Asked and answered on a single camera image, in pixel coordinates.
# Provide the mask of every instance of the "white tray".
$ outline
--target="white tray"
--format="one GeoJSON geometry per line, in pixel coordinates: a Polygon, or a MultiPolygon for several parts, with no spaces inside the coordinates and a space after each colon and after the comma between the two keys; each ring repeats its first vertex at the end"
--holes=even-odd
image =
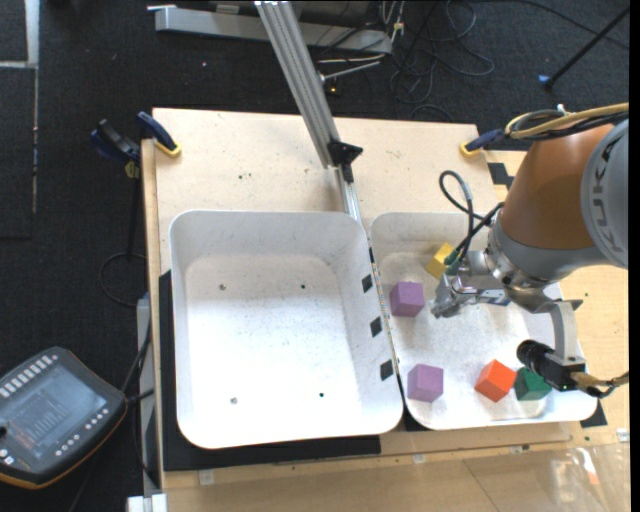
{"type": "MultiPolygon", "coordinates": [[[[388,213],[371,225],[384,296],[389,297],[398,281],[420,282],[425,294],[425,308],[415,318],[388,316],[403,388],[417,363],[444,370],[443,395],[432,403],[405,396],[409,412],[418,423],[434,430],[588,418],[597,399],[579,391],[553,390],[541,400],[518,401],[512,389],[493,402],[474,390],[480,371],[493,359],[513,370],[521,368],[516,349],[525,339],[555,345],[549,315],[533,315],[513,303],[507,307],[465,306],[452,318],[436,319],[431,314],[438,280],[424,267],[444,242],[455,247],[466,229],[463,213],[388,213]]],[[[486,236],[486,229],[480,231],[471,249],[483,249],[486,236]]],[[[557,285],[547,294],[561,297],[557,285]]]]}
{"type": "Polygon", "coordinates": [[[397,425],[402,395],[386,371],[387,332],[372,334],[382,308],[360,224],[341,212],[192,210],[173,220],[169,238],[177,420],[191,443],[397,425]]]}

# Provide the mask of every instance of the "black floor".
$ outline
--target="black floor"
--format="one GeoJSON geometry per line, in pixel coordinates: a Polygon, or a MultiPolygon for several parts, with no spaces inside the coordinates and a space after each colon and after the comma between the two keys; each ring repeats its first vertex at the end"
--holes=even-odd
{"type": "MultiPolygon", "coordinates": [[[[268,43],[159,34],[148,3],[43,1],[37,187],[35,196],[12,195],[12,208],[0,205],[0,212],[9,212],[3,213],[7,219],[25,208],[29,213],[26,231],[0,234],[0,373],[61,345],[119,386],[136,355],[135,309],[110,299],[98,280],[107,258],[127,248],[134,187],[120,166],[101,159],[89,144],[101,119],[137,139],[135,115],[153,106],[297,112],[268,43]]],[[[629,16],[552,90],[538,82],[539,74],[560,69],[626,6],[628,0],[407,2],[395,64],[387,57],[377,67],[348,75],[329,104],[336,116],[474,123],[484,132],[559,103],[579,111],[629,101],[629,16]],[[399,82],[392,79],[398,67],[403,69],[399,82]]],[[[15,43],[18,53],[24,53],[21,44],[15,43]]],[[[342,54],[312,49],[312,56],[342,54]]],[[[337,69],[321,66],[325,74],[337,69]]],[[[5,71],[0,69],[0,78],[5,71]]],[[[35,87],[35,81],[29,83],[35,87]]],[[[7,91],[0,89],[2,140],[18,125],[7,122],[5,102],[13,105],[18,100],[9,98],[20,95],[15,88],[11,95],[7,91]]],[[[32,139],[20,140],[27,146],[21,148],[22,160],[2,160],[3,166],[30,176],[33,161],[25,154],[33,154],[32,139]]],[[[497,147],[526,149],[514,141],[497,147]]],[[[144,253],[141,212],[134,250],[144,253]]],[[[105,274],[105,286],[135,302],[146,290],[144,262],[116,262],[105,274]]],[[[128,417],[95,459],[75,510],[123,511],[128,496],[142,493],[133,425],[128,417]]],[[[69,510],[91,465],[41,491],[0,485],[0,510],[69,510]]]]}

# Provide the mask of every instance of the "black bracket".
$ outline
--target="black bracket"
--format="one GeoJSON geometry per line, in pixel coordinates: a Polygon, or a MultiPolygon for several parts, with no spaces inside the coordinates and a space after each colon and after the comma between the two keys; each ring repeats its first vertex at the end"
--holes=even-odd
{"type": "Polygon", "coordinates": [[[327,144],[333,165],[342,169],[342,176],[347,183],[353,183],[351,163],[362,154],[362,148],[346,142],[332,140],[327,144]]]}

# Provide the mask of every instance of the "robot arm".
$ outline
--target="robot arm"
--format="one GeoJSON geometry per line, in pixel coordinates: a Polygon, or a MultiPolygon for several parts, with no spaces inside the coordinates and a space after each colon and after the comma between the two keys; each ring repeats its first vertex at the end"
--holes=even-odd
{"type": "Polygon", "coordinates": [[[628,268],[628,139],[626,119],[534,142],[490,226],[486,248],[448,267],[431,312],[449,318],[469,304],[514,302],[530,313],[548,313],[556,348],[524,341],[517,355],[525,366],[559,391],[597,395],[596,381],[615,386],[628,380],[585,377],[573,315],[582,301],[545,294],[547,286],[587,265],[628,268]]]}

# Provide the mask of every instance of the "wooden tabletop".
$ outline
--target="wooden tabletop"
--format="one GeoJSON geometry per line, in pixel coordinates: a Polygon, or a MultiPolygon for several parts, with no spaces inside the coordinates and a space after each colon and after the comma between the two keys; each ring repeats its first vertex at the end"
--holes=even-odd
{"type": "MultiPolygon", "coordinates": [[[[341,201],[336,177],[321,167],[299,116],[178,109],[155,109],[153,116],[183,147],[181,155],[172,159],[156,150],[152,141],[142,144],[152,336],[156,390],[160,391],[155,395],[157,430],[161,439],[158,277],[171,268],[171,220],[182,211],[199,208],[335,211],[341,209],[341,201]]],[[[467,181],[477,211],[488,211],[506,193],[505,187],[494,185],[488,162],[503,163],[514,175],[524,156],[522,152],[487,151],[477,158],[463,158],[458,147],[477,136],[474,125],[342,118],[336,119],[336,125],[343,141],[364,148],[353,170],[365,229],[377,215],[388,211],[454,211],[438,188],[438,175],[445,169],[457,171],[467,181]]],[[[562,291],[566,298],[584,300],[576,317],[590,372],[611,378],[626,371],[627,272],[612,267],[582,269],[563,281],[562,291]]],[[[179,504],[189,503],[191,507],[205,500],[198,489],[214,481],[234,483],[238,492],[250,493],[252,482],[275,481],[292,471],[310,478],[327,472],[351,472],[349,478],[359,485],[358,475],[371,478],[369,472],[379,470],[376,478],[386,475],[389,482],[397,482],[405,475],[400,467],[405,468],[405,476],[414,478],[415,462],[422,461],[425,454],[435,463],[507,455],[522,446],[547,450],[617,443],[618,429],[628,432],[630,428],[628,386],[616,390],[602,406],[608,424],[589,429],[583,429],[579,422],[569,422],[407,432],[399,425],[381,436],[379,457],[222,468],[215,470],[215,477],[213,471],[161,471],[160,485],[169,493],[170,502],[175,496],[175,510],[193,511],[200,508],[180,508],[179,504]],[[391,467],[391,472],[384,469],[391,467]]],[[[162,460],[162,446],[158,448],[162,460]]],[[[282,510],[291,509],[283,504],[282,510]]]]}

